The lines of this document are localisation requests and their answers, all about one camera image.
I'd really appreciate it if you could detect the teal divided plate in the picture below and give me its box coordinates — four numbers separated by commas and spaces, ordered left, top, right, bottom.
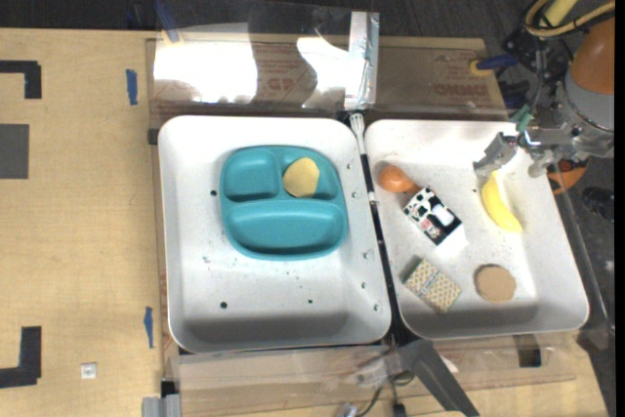
218, 145, 350, 262

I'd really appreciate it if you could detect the yellow banana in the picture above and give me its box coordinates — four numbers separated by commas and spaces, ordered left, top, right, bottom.
479, 169, 524, 235

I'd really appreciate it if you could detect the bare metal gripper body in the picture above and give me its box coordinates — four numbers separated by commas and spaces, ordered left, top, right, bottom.
517, 109, 615, 162

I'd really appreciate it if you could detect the tan patterned packet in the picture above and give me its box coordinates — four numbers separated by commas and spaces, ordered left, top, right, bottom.
401, 258, 464, 315

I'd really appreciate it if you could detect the yellow round biscuit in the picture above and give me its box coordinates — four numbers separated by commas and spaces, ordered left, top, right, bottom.
281, 156, 321, 199

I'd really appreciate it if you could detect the orange carrot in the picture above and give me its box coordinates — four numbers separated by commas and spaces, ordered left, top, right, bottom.
376, 162, 422, 196

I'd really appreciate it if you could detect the brown round biscuit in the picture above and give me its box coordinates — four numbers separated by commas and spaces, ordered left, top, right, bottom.
474, 263, 519, 305

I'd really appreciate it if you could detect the white plastic tray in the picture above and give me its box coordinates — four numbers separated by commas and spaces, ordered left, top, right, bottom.
363, 118, 591, 342
156, 114, 394, 354

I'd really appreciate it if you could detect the black and white carton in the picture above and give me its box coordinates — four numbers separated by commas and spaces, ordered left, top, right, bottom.
401, 185, 470, 256

